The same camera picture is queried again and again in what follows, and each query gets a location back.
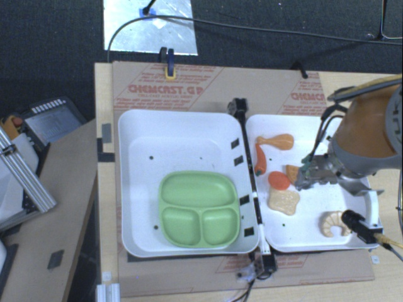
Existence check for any black cylinder on white bracket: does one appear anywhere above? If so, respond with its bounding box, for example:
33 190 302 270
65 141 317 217
341 189 385 244

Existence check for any orange toy pizza slice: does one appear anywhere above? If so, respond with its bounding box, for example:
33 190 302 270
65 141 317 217
285 164 301 184

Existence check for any orange toy carrot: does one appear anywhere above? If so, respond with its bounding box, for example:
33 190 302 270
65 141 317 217
254 143 268 177

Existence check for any white plastic tray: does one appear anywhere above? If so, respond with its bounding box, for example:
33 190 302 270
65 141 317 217
118 108 261 259
245 114 383 253

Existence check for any orange toy chicken drumstick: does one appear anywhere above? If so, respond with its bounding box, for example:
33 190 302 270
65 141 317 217
255 133 295 152

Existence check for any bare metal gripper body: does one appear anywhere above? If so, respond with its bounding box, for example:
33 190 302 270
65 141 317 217
300 154 348 186

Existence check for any beige toy bread slice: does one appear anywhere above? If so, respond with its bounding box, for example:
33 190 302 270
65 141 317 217
268 187 300 216

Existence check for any green divided plate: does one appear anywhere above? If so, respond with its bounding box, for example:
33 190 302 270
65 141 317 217
158 171 242 249

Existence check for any thin black and white rod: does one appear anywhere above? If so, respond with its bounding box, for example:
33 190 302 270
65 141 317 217
236 107 271 257

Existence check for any beige toy croissant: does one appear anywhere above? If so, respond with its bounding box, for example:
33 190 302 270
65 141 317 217
320 211 353 238

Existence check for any brown cardboard board red print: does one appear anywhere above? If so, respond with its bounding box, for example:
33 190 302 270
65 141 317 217
111 60 376 298

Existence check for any red-orange round toy fruit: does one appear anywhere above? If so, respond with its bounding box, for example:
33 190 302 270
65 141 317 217
268 171 292 190

